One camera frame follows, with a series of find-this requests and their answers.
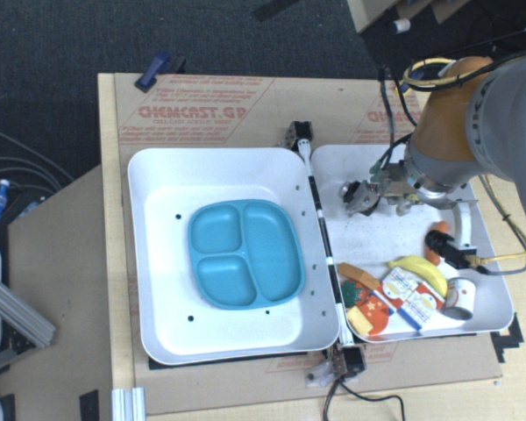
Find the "wooden table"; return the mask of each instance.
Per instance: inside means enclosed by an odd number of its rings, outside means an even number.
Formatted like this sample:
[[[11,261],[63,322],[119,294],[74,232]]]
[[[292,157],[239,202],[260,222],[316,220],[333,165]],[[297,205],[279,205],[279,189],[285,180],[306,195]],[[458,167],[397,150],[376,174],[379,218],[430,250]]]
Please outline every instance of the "wooden table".
[[[132,331],[129,317],[129,289],[124,242],[124,214],[121,204],[122,181],[118,148],[117,93],[114,75],[99,75],[100,122],[102,141],[103,203],[105,216],[107,275],[109,285],[109,317],[112,385],[116,389],[135,386],[132,358]],[[515,220],[526,231],[515,187],[495,179],[494,186]],[[473,180],[476,195],[483,191]],[[480,199],[480,209],[486,221],[492,244],[497,253],[516,250],[512,234],[496,215],[487,198]],[[507,279],[515,311],[518,314],[524,343],[518,349],[507,350],[502,365],[503,377],[498,381],[461,382],[413,389],[402,389],[408,419],[519,419],[526,420],[526,273]],[[250,404],[234,408],[191,411],[150,416],[149,419],[321,419],[322,398],[296,401]],[[399,419],[396,403],[356,402],[352,396],[337,396],[330,417],[354,419],[375,417]]]

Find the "white tray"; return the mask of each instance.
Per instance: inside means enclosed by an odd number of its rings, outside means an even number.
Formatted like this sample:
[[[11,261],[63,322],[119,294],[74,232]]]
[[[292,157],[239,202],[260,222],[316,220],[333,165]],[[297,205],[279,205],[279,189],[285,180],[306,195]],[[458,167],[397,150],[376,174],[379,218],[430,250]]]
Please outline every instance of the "white tray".
[[[338,195],[339,189],[344,182],[369,179],[370,167],[386,148],[369,145],[328,145],[318,147],[312,154],[312,167],[329,231],[333,259],[336,263],[347,262],[364,268],[378,279],[389,272],[387,261],[408,254],[423,255],[424,236],[435,222],[448,222],[450,232],[453,232],[454,227],[451,210],[437,210],[428,205],[420,205],[412,208],[409,214],[399,217],[395,214],[395,207],[388,205],[384,199],[380,200],[378,208],[370,217],[362,214],[347,216],[342,199]],[[399,148],[394,151],[392,161],[402,158],[402,150]],[[451,194],[452,200],[460,198],[475,199],[469,185]],[[477,206],[472,208],[472,225],[472,243],[478,247],[478,254],[485,257],[494,255]],[[495,264],[488,268],[498,269]],[[464,322],[437,313],[417,332],[395,314],[390,317],[387,328],[381,334],[360,337],[367,342],[381,343],[463,335],[499,331],[512,322],[513,306],[502,276],[481,275],[471,269],[458,272],[446,263],[441,263],[439,269],[447,279],[460,275],[475,283],[473,318]]]
[[[146,352],[166,365],[322,350],[339,322],[302,159],[284,148],[151,148],[128,166]],[[188,221],[212,203],[263,199],[291,217],[305,267],[294,299],[225,310],[196,287]]]

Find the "cardboard surface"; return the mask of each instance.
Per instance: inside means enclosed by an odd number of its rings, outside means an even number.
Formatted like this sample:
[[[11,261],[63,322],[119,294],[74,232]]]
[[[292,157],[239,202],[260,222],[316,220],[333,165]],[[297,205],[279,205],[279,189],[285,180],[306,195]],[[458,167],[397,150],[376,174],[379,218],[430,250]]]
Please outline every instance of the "cardboard surface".
[[[80,396],[98,391],[109,419],[110,336],[102,206],[94,168],[9,227],[10,287],[55,325],[53,344],[0,374],[16,420],[81,421]]]
[[[292,121],[312,122],[312,145],[385,144],[387,119],[376,81],[300,80],[163,75],[144,94],[139,75],[116,74],[117,130],[131,305],[135,384],[144,387],[149,415],[323,396],[307,387],[321,353],[150,369],[139,335],[139,302],[126,167],[140,149],[168,146],[275,146]],[[409,132],[399,99],[390,92],[396,138]],[[422,104],[407,99],[419,118]],[[501,375],[488,334],[366,344],[368,369],[360,391],[492,379]]]

